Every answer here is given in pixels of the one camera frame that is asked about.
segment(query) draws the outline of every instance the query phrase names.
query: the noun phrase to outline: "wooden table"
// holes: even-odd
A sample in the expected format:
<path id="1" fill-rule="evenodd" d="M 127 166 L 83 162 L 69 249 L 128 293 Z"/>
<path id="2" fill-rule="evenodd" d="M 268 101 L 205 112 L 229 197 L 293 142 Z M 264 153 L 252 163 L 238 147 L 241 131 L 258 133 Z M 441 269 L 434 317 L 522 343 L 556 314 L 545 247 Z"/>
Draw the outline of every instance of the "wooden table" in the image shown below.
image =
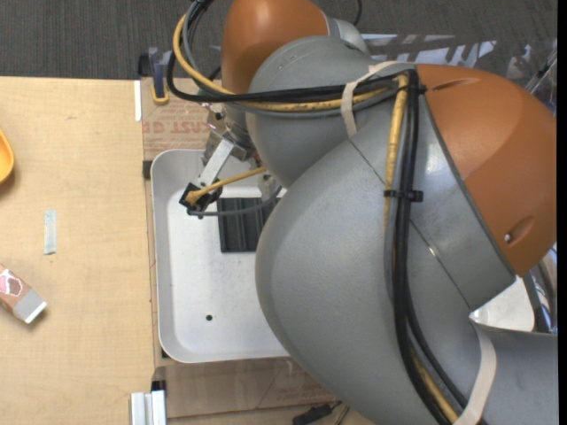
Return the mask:
<path id="1" fill-rule="evenodd" d="M 0 262 L 48 303 L 31 325 L 0 311 L 0 423 L 128 425 L 130 393 L 148 391 L 163 362 L 142 175 L 151 128 L 136 122 L 134 82 L 0 78 L 0 128 L 16 160 L 0 185 Z M 57 213 L 51 255 L 46 210 Z M 168 422 L 290 425 L 306 410 Z M 355 412 L 343 423 L 369 424 Z"/>

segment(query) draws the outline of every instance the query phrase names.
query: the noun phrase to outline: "beige strap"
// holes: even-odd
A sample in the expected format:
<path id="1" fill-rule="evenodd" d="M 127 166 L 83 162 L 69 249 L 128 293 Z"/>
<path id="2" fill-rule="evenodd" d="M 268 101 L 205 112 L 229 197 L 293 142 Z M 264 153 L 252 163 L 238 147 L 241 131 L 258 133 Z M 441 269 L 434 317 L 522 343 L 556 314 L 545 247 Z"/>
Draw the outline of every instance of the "beige strap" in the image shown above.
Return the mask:
<path id="1" fill-rule="evenodd" d="M 343 116 L 343 121 L 345 122 L 346 126 L 346 133 L 349 137 L 352 137 L 356 134 L 356 124 L 354 122 L 354 113 L 353 113 L 353 93 L 356 86 L 370 76 L 378 73 L 379 71 L 383 70 L 387 66 L 393 65 L 398 63 L 397 61 L 385 61 L 383 63 L 378 63 L 377 65 L 369 65 L 369 71 L 364 74 L 362 77 L 356 79 L 355 81 L 350 81 L 345 85 L 345 89 L 343 90 L 343 100 L 340 103 L 340 114 Z"/>
<path id="2" fill-rule="evenodd" d="M 480 344 L 480 367 L 478 368 L 477 379 L 472 387 L 469 403 L 453 425 L 476 425 L 482 418 L 490 389 L 493 386 L 496 375 L 496 351 L 493 342 L 485 332 L 474 327 L 477 331 L 478 343 Z"/>

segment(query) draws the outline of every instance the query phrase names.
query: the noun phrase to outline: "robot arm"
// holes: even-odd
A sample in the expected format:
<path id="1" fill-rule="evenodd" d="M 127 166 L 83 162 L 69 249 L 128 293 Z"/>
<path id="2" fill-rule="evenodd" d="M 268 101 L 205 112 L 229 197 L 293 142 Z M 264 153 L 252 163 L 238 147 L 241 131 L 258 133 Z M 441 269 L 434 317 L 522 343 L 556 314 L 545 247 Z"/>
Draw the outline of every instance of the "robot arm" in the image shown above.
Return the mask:
<path id="1" fill-rule="evenodd" d="M 168 85 L 224 105 L 203 185 L 238 152 L 287 189 L 262 231 L 256 283 L 290 355 L 376 423 L 463 423 L 463 412 L 491 425 L 558 423 L 556 336 L 469 319 L 556 240 L 545 106 L 481 71 L 378 66 L 352 26 L 307 0 L 234 0 L 218 87 L 181 52 L 182 23 L 190 31 L 197 17 L 198 7 L 180 21 Z M 175 88 L 175 61 L 205 96 Z M 343 89 L 372 68 L 349 136 Z M 471 413 L 478 333 L 497 367 Z"/>

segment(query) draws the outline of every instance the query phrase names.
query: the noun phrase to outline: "gray carpet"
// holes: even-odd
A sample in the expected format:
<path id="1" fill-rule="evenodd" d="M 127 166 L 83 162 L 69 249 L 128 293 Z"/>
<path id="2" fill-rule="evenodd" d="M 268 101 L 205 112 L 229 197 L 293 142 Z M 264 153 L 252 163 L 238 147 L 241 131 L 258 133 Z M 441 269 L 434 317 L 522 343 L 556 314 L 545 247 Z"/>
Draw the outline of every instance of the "gray carpet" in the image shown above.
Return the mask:
<path id="1" fill-rule="evenodd" d="M 355 0 L 313 0 L 331 17 L 352 20 Z M 457 35 L 497 40 L 484 68 L 501 72 L 510 52 L 557 37 L 558 0 L 362 0 L 363 33 Z M 190 0 L 0 0 L 0 75 L 136 78 L 137 59 L 171 49 Z M 214 68 L 227 3 L 203 18 L 196 56 Z"/>

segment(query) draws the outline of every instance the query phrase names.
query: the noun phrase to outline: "white tray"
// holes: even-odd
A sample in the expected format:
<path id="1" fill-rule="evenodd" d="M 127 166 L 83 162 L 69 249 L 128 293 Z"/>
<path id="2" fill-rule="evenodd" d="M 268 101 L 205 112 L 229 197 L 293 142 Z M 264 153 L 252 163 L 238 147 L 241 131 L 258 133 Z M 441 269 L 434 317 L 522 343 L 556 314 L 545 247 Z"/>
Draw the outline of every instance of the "white tray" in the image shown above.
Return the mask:
<path id="1" fill-rule="evenodd" d="M 217 218 L 189 216 L 178 203 L 202 169 L 201 154 L 165 151 L 151 167 L 161 346 L 184 363 L 287 356 L 260 309 L 255 253 L 221 253 Z M 247 167 L 230 159 L 220 177 Z M 259 195 L 255 177 L 225 186 L 222 193 Z"/>

